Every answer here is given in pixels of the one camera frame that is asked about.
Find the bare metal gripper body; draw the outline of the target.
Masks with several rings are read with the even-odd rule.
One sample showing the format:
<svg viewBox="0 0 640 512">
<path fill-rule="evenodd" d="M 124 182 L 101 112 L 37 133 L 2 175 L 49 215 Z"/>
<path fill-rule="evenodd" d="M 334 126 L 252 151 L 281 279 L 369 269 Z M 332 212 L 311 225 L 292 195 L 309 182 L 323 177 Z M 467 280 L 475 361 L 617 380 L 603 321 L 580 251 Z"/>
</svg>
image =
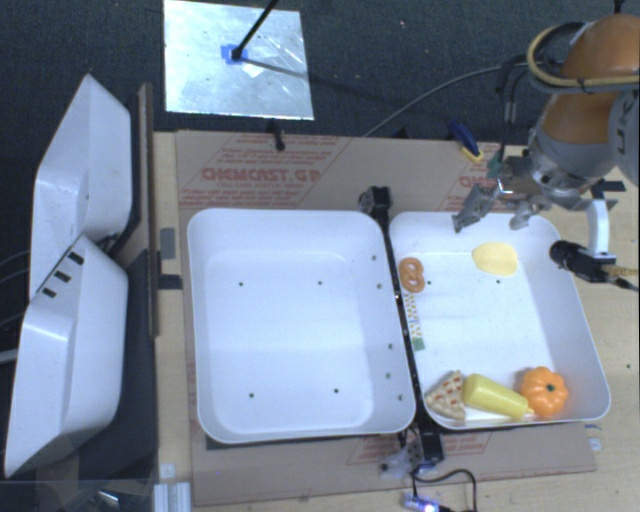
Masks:
<svg viewBox="0 0 640 512">
<path fill-rule="evenodd" d="M 575 202 L 590 188 L 544 156 L 510 156 L 501 164 L 493 197 L 502 201 Z"/>
</svg>

